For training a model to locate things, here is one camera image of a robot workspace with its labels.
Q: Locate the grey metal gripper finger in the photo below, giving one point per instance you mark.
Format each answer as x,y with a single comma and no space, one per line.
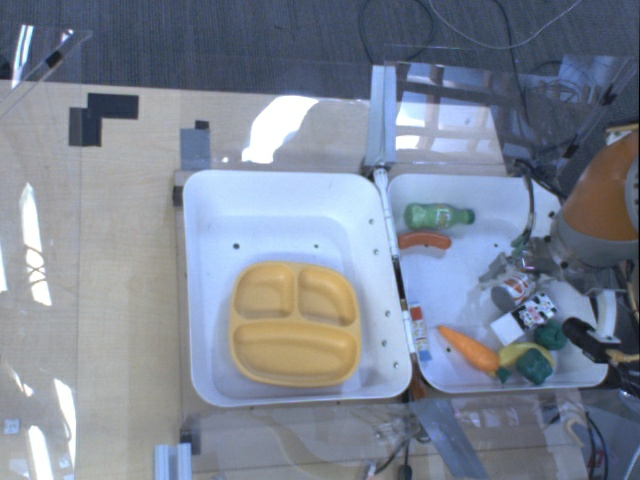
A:
496,268

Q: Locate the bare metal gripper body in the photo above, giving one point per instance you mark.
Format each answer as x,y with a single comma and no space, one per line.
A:
542,258

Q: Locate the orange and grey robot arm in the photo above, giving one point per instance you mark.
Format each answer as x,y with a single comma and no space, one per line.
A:
600,203

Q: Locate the orange and white can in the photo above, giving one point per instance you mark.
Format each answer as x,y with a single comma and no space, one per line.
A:
515,292

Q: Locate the white plastic tray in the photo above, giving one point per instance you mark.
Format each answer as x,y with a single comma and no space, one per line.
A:
465,288
280,213

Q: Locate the cow print white carton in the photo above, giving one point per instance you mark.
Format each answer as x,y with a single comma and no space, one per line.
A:
530,315

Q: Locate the red toy sausage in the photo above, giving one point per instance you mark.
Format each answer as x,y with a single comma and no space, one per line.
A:
425,240

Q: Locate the green toy broccoli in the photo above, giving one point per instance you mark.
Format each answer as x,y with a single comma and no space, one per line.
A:
550,335
534,368

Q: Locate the green plastic bottle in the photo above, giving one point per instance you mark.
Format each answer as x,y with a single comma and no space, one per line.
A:
430,216

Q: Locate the yellow banana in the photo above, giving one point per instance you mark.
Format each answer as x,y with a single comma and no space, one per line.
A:
515,352

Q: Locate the orange toy carrot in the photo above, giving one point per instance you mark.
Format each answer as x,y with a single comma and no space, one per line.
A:
470,350

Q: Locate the small white red blue carton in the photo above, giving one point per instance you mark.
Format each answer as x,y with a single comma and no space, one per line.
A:
420,333

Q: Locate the yellow divided plate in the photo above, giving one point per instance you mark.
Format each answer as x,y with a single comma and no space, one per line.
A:
295,348

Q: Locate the black cylinder on white bracket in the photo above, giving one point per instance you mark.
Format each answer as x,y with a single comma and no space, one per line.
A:
587,338

